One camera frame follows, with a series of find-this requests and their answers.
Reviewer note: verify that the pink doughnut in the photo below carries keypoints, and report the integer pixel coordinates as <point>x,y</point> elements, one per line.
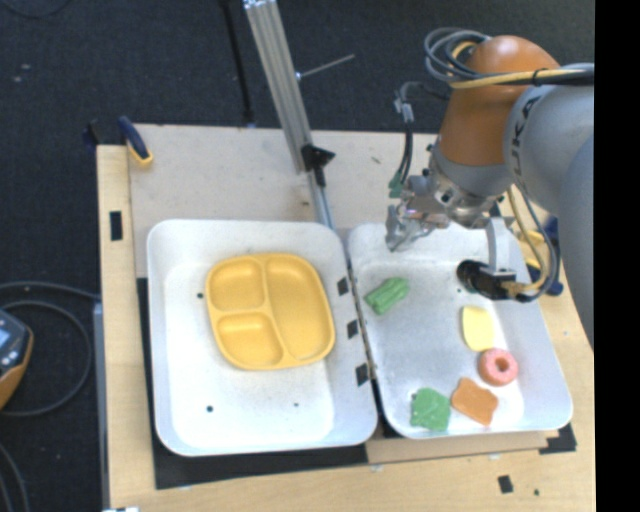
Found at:
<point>487,372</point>

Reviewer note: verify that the pale brown flat board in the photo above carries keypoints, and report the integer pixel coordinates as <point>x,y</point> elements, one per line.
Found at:
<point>220,175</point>

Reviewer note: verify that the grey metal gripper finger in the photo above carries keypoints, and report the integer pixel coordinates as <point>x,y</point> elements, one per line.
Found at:
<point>414,231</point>
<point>392,227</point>

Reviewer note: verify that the thin black rod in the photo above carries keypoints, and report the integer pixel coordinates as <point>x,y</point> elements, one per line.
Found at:
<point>363,330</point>

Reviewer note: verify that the yellow divided plate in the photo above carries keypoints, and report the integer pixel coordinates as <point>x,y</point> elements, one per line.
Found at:
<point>295,300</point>

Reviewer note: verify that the black cylinder on white bracket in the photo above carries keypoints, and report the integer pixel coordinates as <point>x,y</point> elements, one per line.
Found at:
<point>482,281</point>

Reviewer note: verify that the yellow toy slice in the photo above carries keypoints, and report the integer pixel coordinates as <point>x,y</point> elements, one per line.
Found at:
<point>477,330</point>

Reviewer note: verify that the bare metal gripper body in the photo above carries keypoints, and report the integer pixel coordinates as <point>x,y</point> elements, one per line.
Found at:
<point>445,202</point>

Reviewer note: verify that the green toy beans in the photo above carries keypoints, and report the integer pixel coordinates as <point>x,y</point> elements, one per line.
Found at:
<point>386,296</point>

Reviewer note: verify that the green toy lettuce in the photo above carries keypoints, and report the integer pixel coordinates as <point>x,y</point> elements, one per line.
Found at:
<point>430,411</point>

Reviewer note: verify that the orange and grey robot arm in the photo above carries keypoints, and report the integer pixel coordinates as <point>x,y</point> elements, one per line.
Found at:
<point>540,135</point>

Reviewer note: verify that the white plastic tray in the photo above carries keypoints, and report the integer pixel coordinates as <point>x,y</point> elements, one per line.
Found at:
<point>425,345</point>
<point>250,405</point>

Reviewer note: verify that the orange toast slice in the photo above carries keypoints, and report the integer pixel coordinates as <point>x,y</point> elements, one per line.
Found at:
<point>474,401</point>

